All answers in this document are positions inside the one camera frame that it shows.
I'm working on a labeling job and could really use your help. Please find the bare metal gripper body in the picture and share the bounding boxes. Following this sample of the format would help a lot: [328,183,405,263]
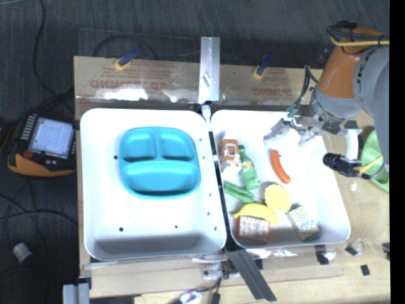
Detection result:
[290,104,362,136]

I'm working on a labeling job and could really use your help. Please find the orange sausage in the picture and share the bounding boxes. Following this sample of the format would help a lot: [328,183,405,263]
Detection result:
[270,149,292,184]

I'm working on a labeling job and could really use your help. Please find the white plastic tray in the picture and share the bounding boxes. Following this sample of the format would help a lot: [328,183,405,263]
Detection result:
[209,109,352,250]
[79,107,228,262]

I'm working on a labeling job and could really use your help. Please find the green plastic bottle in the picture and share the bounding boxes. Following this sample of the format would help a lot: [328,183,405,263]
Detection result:
[237,144,261,191]

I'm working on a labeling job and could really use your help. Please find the orange and white carton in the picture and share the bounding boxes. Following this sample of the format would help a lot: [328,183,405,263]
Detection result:
[218,138,243,172]

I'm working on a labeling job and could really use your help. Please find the yellow round biscuit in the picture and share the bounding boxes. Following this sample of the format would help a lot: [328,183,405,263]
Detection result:
[263,183,292,213]

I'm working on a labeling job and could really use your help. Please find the green pea pods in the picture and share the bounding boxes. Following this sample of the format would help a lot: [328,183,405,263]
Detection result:
[223,180,256,204]

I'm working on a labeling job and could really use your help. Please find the yellow banana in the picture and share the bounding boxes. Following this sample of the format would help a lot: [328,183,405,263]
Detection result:
[232,202,280,226]

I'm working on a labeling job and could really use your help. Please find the white patterned carton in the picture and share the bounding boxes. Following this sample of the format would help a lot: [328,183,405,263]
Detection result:
[285,205,320,242]

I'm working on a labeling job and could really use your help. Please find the blue divided plate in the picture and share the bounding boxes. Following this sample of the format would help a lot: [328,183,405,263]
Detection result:
[118,126,202,200]

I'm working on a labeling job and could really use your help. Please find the brown cardboard board red print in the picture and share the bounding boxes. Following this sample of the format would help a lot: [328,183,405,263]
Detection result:
[73,55,390,299]

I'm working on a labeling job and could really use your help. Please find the grey metal can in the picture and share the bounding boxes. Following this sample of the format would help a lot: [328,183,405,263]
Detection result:
[12,241,34,263]

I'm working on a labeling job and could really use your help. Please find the black cylinder on white bracket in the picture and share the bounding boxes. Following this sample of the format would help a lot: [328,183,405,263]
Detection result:
[322,128,363,177]

